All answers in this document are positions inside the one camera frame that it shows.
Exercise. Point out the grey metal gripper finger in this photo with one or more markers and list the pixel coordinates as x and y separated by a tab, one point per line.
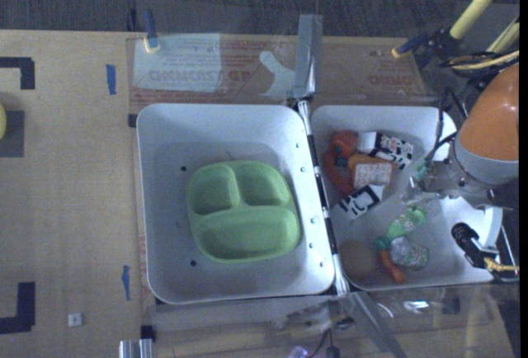
414	196
414	182

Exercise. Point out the small white square block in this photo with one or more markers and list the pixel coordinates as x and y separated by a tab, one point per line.
75	319

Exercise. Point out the white plastic tray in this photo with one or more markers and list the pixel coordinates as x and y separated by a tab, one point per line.
165	191
437	224

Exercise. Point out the orange carrot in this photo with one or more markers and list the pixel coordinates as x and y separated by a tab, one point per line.
392	267

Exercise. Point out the green divided plate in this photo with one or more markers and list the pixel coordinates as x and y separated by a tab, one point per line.
247	224

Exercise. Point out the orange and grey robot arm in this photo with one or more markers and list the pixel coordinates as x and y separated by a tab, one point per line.
491	129

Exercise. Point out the brown cardboard board red print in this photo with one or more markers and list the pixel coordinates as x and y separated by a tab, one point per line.
350	72

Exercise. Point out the red toy sausage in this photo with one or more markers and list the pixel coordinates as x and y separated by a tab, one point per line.
334	175

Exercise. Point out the black cylinder on white bracket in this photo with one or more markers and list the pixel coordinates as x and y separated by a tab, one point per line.
468	238

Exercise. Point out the thin black and white rod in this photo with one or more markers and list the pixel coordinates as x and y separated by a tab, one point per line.
315	158

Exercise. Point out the clear plastic bottle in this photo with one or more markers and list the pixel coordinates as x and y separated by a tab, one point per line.
410	253

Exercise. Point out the green plastic bottle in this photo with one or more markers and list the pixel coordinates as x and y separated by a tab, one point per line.
406	222

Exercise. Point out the black and white packet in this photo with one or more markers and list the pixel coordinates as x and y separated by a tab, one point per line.
361	201

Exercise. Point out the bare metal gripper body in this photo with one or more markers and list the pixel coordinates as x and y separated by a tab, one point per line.
447	177

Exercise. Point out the orange toy pepper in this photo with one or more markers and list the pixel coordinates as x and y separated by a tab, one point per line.
344	142

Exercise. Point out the yellow round object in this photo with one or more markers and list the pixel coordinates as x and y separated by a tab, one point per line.
2	121

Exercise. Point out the black and white cow carton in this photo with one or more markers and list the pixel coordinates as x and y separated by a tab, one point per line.
396	150

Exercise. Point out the orange carton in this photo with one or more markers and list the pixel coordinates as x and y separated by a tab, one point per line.
371	172

